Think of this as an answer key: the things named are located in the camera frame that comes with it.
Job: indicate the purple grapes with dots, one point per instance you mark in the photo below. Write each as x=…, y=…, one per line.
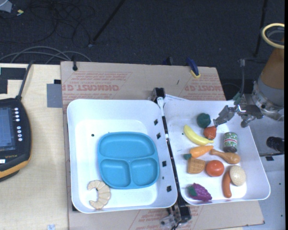
x=201, y=192

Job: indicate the thin black and white rod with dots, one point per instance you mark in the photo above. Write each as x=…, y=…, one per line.
x=169, y=142

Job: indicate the white plastic tray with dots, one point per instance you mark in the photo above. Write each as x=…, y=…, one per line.
x=86, y=152
x=254, y=176

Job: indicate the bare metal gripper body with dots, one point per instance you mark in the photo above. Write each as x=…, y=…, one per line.
x=266, y=108

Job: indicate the green broccoli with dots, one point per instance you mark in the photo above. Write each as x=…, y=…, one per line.
x=203, y=120

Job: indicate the red orange toy fruit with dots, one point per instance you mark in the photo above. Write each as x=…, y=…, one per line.
x=210, y=132

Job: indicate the green labelled small can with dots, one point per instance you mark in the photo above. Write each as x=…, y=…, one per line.
x=230, y=142

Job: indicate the tan waffle piece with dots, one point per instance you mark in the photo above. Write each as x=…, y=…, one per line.
x=195, y=165

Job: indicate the brown cardboard board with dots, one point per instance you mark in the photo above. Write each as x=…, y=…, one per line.
x=134, y=83

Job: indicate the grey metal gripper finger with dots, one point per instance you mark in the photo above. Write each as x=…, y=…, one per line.
x=246, y=122
x=223, y=115

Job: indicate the blue divided plate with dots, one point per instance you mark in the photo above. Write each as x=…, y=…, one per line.
x=127, y=150

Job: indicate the orange sausage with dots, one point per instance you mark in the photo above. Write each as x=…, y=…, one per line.
x=226, y=184

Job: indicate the beige bread roll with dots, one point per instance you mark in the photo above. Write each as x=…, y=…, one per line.
x=237, y=175

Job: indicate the black cylinder on white bracket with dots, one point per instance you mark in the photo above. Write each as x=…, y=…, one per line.
x=275, y=144

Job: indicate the orange carrot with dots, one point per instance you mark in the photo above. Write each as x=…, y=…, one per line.
x=200, y=151

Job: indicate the beige croissant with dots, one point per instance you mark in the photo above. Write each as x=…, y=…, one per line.
x=103, y=192

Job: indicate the yellow banana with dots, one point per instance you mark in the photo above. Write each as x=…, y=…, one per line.
x=195, y=136

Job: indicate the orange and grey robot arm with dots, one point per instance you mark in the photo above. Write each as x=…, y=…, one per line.
x=274, y=66

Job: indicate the orange tomato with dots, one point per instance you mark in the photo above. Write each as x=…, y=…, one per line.
x=214, y=168

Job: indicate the brown chicken drumstick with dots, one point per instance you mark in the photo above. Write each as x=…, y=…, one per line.
x=228, y=156

